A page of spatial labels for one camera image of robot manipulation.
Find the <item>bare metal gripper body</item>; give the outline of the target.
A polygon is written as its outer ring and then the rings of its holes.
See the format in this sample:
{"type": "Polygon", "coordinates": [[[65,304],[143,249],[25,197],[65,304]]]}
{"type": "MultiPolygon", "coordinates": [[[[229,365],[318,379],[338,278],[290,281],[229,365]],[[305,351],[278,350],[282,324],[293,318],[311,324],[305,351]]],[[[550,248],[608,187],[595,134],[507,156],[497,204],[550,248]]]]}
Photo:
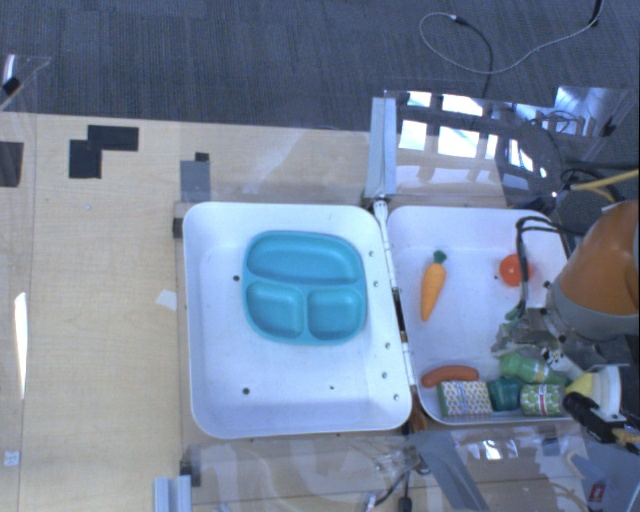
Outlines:
{"type": "Polygon", "coordinates": [[[596,341],[590,340],[547,308],[510,312],[498,327],[495,357],[519,352],[537,358],[552,370],[595,370],[608,364],[596,341]]]}

